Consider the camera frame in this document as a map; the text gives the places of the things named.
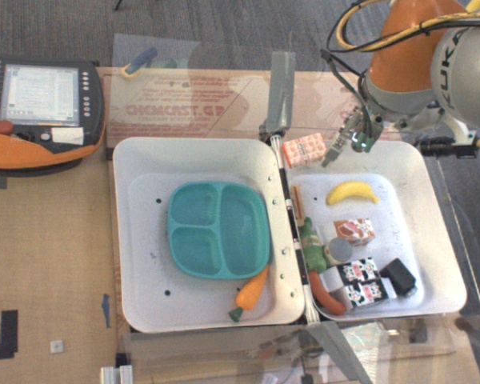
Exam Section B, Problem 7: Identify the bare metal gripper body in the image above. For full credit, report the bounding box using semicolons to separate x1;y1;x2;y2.
339;106;385;146

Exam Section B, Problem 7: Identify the orange and white patterned carton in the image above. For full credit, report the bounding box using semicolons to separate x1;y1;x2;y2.
282;132;328;170

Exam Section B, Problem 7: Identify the yellow banana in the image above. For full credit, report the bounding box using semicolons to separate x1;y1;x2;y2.
326;180;381;206

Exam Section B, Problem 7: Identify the tan and red hot dog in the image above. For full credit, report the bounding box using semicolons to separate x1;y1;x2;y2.
290;184;306;227

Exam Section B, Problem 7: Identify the orange brown and white carton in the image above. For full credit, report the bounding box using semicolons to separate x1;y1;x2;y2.
333;218;376;247

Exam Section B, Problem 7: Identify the green bottle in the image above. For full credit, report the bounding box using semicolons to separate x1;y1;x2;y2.
298;217;328;274

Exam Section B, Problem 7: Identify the small can with grey lid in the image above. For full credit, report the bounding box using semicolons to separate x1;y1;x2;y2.
323;236;354;266

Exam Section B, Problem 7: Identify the white plastic tray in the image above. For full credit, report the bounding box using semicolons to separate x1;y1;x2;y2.
282;140;468;322
111;136;307;334

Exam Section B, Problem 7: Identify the black and white cow-print carton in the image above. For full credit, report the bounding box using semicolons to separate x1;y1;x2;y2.
319;257;381;290
330;278;398;310

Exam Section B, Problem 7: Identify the teal divided plate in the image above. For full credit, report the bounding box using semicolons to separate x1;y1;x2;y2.
166;181;272;281

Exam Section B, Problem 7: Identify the black box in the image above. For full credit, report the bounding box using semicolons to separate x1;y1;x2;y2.
378;257;418;298

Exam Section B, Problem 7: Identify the red-brown sausage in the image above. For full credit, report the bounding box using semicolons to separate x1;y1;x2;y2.
306;270;347;316

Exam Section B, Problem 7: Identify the orange carrot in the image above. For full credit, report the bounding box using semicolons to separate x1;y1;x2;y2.
228;265;270;322

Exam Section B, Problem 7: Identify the black cylinder on white bracket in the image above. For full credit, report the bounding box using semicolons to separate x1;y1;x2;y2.
418;110;479;160

